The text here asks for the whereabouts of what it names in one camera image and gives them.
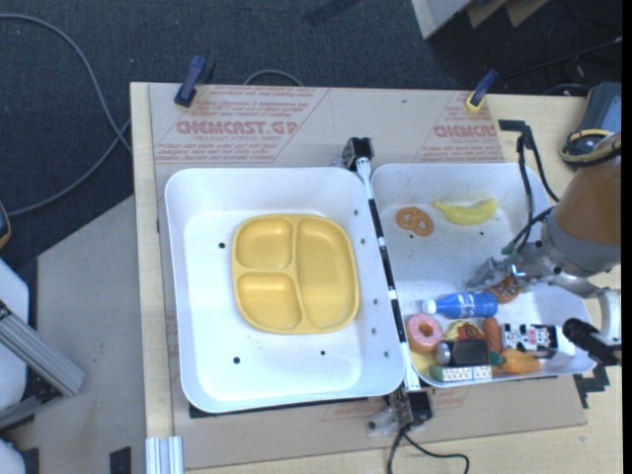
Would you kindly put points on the yellow pizza slice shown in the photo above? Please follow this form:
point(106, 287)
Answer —
point(464, 330)

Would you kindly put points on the yellow curved object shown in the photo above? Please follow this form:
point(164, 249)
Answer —
point(420, 362)

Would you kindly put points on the orange carrot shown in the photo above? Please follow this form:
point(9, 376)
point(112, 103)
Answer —
point(518, 362)

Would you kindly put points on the thin black and white rod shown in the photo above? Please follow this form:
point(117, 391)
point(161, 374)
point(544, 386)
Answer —
point(384, 255)

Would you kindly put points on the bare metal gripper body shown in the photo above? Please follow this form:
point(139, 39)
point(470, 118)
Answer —
point(545, 264)

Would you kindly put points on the blue bottle white cap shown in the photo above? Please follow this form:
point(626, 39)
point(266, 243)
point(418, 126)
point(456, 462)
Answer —
point(469, 304)

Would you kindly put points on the green and white carton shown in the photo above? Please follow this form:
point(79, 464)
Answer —
point(459, 373)

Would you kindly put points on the red-brown sausage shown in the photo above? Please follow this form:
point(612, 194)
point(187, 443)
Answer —
point(493, 335)

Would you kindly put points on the white plastic tray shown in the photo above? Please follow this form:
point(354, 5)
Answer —
point(444, 264)
point(276, 373)

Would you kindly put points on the brown biscuit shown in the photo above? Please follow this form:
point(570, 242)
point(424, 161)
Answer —
point(504, 293)

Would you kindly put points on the brown cardboard board red print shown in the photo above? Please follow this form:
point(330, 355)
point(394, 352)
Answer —
point(306, 121)

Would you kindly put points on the black can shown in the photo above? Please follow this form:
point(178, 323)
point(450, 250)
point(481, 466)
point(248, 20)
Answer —
point(466, 353)

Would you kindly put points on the orange pretzel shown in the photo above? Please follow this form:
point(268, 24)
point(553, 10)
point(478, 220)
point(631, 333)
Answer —
point(415, 221)

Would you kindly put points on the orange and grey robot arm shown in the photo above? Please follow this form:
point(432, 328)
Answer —
point(590, 200)

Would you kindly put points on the black cylinder on white bracket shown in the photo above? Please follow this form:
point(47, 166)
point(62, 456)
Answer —
point(590, 339)

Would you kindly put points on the yellow divided plate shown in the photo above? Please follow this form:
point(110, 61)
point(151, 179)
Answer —
point(321, 269)

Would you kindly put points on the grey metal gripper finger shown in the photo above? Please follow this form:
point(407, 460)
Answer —
point(483, 273)
point(518, 275)

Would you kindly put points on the white carton with cow print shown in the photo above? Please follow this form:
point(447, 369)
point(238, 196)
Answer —
point(535, 338)

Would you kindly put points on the yellow banana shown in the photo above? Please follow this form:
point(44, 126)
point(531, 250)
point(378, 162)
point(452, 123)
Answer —
point(469, 213)

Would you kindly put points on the pink doughnut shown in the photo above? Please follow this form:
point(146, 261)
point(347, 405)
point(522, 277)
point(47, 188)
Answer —
point(423, 333)

